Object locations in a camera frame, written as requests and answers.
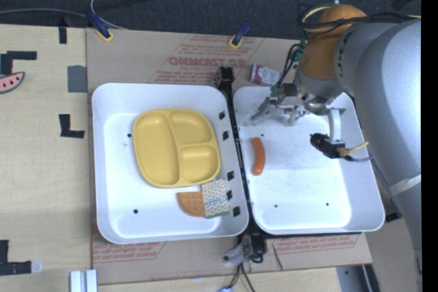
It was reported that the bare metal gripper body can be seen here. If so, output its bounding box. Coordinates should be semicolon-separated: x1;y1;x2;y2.
269;82;343;115

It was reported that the red and white carton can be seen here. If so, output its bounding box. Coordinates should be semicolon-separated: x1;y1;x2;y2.
248;63;283;87

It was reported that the orange toy sausage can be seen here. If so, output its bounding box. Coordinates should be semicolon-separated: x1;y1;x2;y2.
251;136;266;176

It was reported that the white plastic tray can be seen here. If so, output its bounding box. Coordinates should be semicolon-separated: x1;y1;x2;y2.
91;82;250;245
232;85;386;236

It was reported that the white patterned carton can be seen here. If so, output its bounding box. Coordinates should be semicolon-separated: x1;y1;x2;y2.
200;178;231;220

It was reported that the yellow divided plate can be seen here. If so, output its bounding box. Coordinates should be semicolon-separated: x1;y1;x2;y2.
132;108;222;189

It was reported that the orange-brown toy waffle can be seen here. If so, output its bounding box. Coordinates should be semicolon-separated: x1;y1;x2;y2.
175;191;207;219

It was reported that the brown cardboard board red print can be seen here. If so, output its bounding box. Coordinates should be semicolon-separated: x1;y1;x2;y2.
85;27;374;285

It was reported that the pink watermelon slice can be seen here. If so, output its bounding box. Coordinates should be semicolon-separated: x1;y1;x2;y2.
0;70;26;94

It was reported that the black cylinder on white bracket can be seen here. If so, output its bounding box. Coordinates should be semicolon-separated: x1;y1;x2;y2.
309;107;347;160

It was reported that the black block with thin wires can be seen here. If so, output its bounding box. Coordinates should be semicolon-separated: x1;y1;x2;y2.
214;66;235;90
221;233;268;267

